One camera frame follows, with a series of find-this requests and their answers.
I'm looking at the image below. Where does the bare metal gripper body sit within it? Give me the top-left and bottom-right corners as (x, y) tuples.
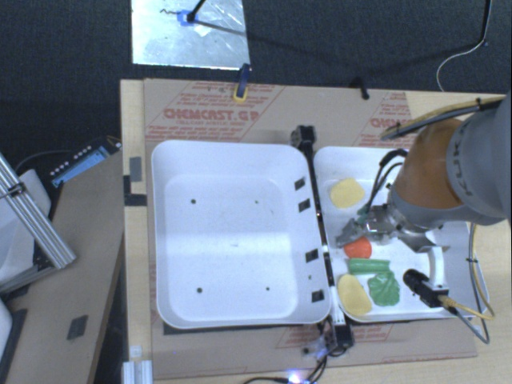
(361, 203), (406, 247)

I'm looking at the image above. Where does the white plastic tray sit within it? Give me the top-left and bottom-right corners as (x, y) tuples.
(150, 138), (334, 330)
(312, 146), (488, 324)

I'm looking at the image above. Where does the yellow oval toy chip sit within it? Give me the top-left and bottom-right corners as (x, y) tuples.
(337, 274), (374, 318)

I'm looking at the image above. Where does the brown cardboard board red print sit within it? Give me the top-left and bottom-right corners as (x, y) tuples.
(142, 78), (479, 380)

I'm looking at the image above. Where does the red toy tomato slice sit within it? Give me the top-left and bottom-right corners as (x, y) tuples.
(344, 236), (374, 260)

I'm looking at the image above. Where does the black cylinder on white bracket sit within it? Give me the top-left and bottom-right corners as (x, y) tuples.
(402, 244), (451, 309)

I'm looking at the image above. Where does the yellow round toy chip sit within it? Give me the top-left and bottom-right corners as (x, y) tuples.
(329, 177), (366, 210)

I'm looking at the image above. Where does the green toy bean pod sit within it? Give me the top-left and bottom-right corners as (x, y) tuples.
(347, 257), (392, 276)

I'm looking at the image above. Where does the thin black and white rod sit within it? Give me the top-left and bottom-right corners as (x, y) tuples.
(300, 141), (343, 329)

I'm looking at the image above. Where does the green toy lettuce leaf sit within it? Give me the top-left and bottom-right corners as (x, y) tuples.
(367, 270), (402, 308)

